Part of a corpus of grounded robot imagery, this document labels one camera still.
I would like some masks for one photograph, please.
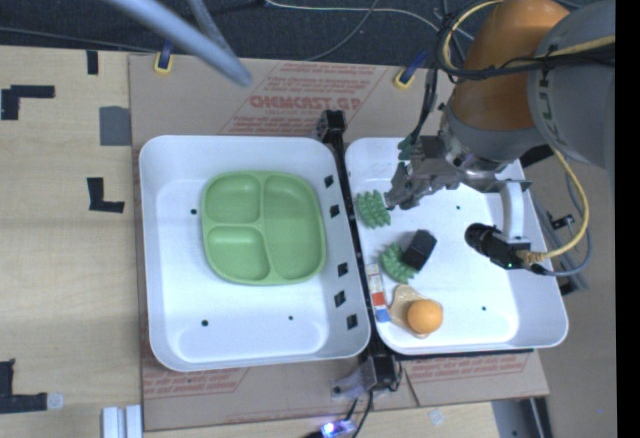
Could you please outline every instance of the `black sponge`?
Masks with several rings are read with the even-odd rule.
[[[436,246],[436,238],[426,230],[418,230],[407,250],[402,254],[400,260],[420,271],[431,256],[433,248]]]

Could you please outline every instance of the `green divided plate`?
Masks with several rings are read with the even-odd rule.
[[[272,171],[235,171],[202,194],[204,248],[222,278],[251,285],[302,282],[325,263],[326,240],[314,189]]]

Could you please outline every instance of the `orange ball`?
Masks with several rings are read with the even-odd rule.
[[[407,310],[407,324],[416,333],[432,333],[442,324],[442,306],[432,299],[414,301]]]

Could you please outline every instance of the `cardboard sheet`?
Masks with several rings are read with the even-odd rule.
[[[417,123],[426,70],[401,91],[392,83],[399,67],[248,59],[254,81],[240,88],[189,56],[177,56],[168,75],[155,73],[153,62],[153,55],[129,57],[145,430],[344,414],[351,401],[333,399],[331,382],[351,373],[357,358],[188,374],[155,359],[147,334],[138,155],[164,134],[313,137],[325,109],[345,112],[347,143],[404,137]],[[441,79],[439,101],[452,89]],[[423,133],[435,133],[439,115],[432,114]],[[425,358],[403,362],[403,370],[399,390],[378,397],[374,411],[548,393],[535,351]]]

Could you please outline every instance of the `green brush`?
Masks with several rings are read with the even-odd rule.
[[[391,224],[391,215],[378,191],[356,195],[355,203],[360,219],[369,228]]]
[[[402,250],[395,242],[380,255],[380,264],[385,273],[398,283],[409,284],[409,279],[413,278],[416,270],[400,260]]]

